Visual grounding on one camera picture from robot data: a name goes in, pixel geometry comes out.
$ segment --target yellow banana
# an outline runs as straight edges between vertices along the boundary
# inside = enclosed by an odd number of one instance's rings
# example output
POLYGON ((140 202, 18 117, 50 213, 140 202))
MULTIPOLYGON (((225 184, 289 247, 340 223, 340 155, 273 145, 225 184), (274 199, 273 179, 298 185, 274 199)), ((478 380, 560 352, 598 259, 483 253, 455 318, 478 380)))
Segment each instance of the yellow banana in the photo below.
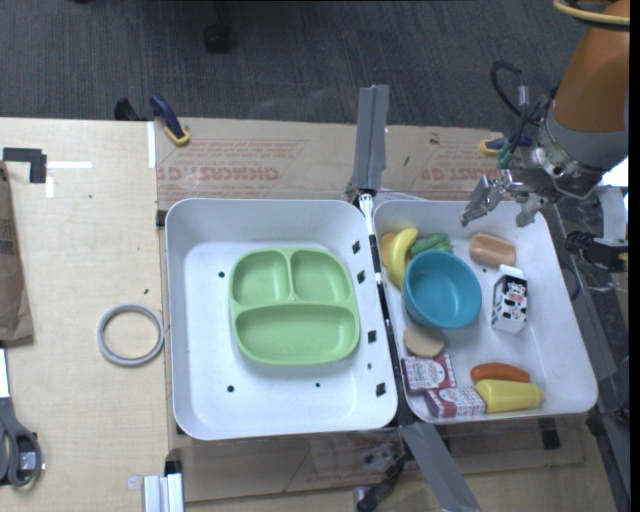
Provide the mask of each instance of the yellow banana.
POLYGON ((418 229, 414 227, 405 228, 391 240, 389 253, 387 255, 387 272, 391 282, 402 290, 404 274, 407 269, 406 256, 409 247, 418 238, 418 229))
POLYGON ((382 260, 382 264, 386 267, 387 261, 389 259, 389 247, 391 246, 391 241, 396 237, 394 231, 387 231, 382 238, 380 238, 380 259, 382 260))

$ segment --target black chair leg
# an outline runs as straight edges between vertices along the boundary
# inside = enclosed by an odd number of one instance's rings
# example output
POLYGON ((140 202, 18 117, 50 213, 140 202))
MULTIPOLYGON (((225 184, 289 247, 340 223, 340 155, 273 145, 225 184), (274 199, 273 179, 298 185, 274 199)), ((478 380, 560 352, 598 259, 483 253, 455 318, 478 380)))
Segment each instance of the black chair leg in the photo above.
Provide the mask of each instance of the black chair leg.
POLYGON ((231 12, 227 2, 213 2, 213 4, 218 16, 218 23, 205 27, 204 43, 208 52, 226 52, 230 47, 231 12))

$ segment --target gray carpet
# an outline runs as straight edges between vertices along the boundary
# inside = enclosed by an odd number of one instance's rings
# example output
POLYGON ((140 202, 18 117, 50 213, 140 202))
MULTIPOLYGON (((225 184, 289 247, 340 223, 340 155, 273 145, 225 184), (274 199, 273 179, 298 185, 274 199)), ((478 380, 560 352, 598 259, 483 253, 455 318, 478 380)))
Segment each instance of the gray carpet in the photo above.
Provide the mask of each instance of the gray carpet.
POLYGON ((535 98, 586 30, 551 0, 228 5, 232 48, 210 54, 212 2, 0 1, 0 116, 113 119, 127 97, 151 117, 160 93, 179 116, 354 123, 358 89, 377 83, 389 124, 506 132, 493 61, 519 67, 535 98))

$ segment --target cow print carton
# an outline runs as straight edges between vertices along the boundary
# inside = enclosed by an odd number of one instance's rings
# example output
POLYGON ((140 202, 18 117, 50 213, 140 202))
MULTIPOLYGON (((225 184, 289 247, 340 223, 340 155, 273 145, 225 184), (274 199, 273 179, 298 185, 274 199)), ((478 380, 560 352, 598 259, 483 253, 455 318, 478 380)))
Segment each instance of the cow print carton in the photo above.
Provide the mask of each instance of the cow print carton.
POLYGON ((500 265, 500 272, 493 289, 491 325, 516 333, 527 323, 527 280, 519 268, 500 265))

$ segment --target blue bowl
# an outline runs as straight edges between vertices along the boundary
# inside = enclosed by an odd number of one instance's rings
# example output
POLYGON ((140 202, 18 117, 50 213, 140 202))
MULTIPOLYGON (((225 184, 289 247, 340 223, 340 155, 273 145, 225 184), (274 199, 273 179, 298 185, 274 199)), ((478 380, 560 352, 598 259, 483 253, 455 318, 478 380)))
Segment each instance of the blue bowl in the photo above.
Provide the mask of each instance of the blue bowl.
POLYGON ((409 263, 402 299, 411 319, 433 329, 460 329, 480 313, 482 291, 473 270, 445 251, 417 254, 409 263))

